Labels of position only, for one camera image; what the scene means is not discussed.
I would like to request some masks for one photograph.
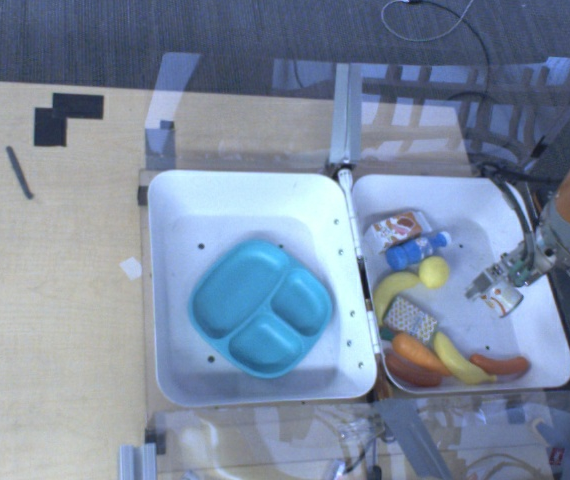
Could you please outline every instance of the white cable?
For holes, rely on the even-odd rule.
[[[392,27],[390,27],[387,24],[387,20],[385,20],[385,11],[391,7],[394,4],[414,4],[414,3],[421,3],[421,0],[416,0],[416,1],[412,1],[412,0],[391,0],[389,2],[387,2],[383,8],[381,9],[381,21],[383,22],[383,25],[385,26],[385,28],[390,32],[390,34],[398,37],[399,39],[402,39],[404,41],[411,41],[413,43],[426,43],[429,41],[436,41],[437,39],[441,39],[442,37],[445,37],[449,34],[451,34],[452,32],[454,32],[454,30],[456,29],[456,27],[458,27],[461,22],[463,21],[463,19],[465,18],[465,15],[467,14],[467,12],[469,11],[469,8],[472,6],[472,4],[474,3],[474,0],[470,0],[469,3],[467,4],[467,6],[465,7],[465,9],[463,10],[462,14],[460,15],[460,17],[458,18],[458,20],[456,21],[456,23],[454,23],[454,25],[449,29],[446,30],[445,32],[443,32],[442,34],[438,34],[436,36],[432,36],[432,37],[407,37],[404,36],[402,34],[399,34],[398,32],[396,32]]]

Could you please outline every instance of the white paper piece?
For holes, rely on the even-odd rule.
[[[126,259],[125,261],[121,261],[120,266],[127,277],[129,277],[130,281],[138,279],[143,275],[143,267],[141,266],[140,262],[133,256]]]

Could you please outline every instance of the blue divided plate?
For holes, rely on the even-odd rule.
[[[321,282],[279,247],[243,242],[201,278],[189,300],[199,334],[241,370],[270,379],[292,370],[332,315]]]

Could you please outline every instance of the yellow banana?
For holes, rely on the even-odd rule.
[[[374,311],[378,325],[383,325],[383,317],[394,297],[403,290],[409,290],[420,282],[412,272],[394,272],[383,279],[374,290]]]
[[[442,332],[434,334],[434,352],[443,361],[447,369],[465,384],[496,382],[496,375],[488,375],[475,364],[470,363],[456,349],[451,340]]]

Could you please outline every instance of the blue bottle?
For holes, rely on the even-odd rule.
[[[439,247],[445,247],[452,241],[446,231],[422,235],[414,240],[387,249],[385,257],[393,271],[405,270],[412,263],[418,263],[428,256],[433,256]]]

